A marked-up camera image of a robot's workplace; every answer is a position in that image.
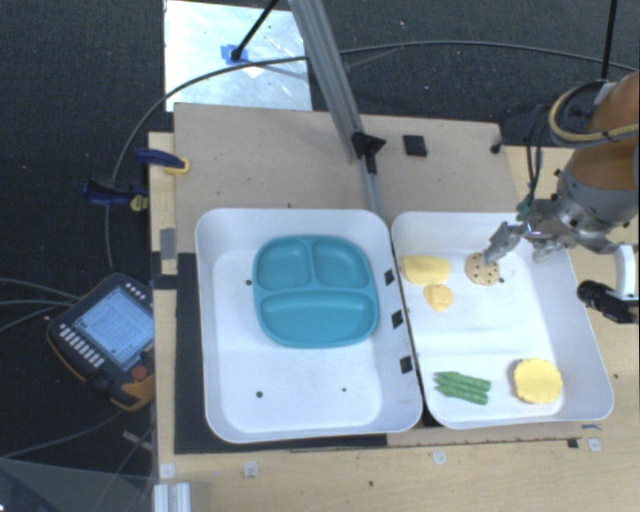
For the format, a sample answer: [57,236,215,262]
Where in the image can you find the yellow oval toy bread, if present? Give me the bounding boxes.
[399,254,452,287]

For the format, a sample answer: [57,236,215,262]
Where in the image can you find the small yellow toy food lump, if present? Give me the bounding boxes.
[423,283,455,313]

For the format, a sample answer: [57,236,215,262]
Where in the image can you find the black cylinder on white bracket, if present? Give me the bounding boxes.
[576,242,640,325]

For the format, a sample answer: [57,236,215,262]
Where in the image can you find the chocolate chip biscuit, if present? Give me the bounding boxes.
[463,251,502,288]

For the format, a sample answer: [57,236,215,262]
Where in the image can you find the green toy asparagus bundle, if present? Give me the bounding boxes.
[432,370,493,407]

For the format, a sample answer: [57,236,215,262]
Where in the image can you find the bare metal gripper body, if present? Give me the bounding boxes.
[519,198,626,255]

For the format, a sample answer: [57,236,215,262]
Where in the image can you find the white plastic tray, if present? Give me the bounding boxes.
[194,207,426,445]
[390,210,616,432]

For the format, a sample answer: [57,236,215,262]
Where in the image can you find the brown cardboard board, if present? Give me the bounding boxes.
[172,102,585,450]

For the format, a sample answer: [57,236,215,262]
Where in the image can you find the teal divided plate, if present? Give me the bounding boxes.
[252,234,380,350]

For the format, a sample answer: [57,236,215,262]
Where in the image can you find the yellow round toy pancake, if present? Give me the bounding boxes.
[508,357,565,406]

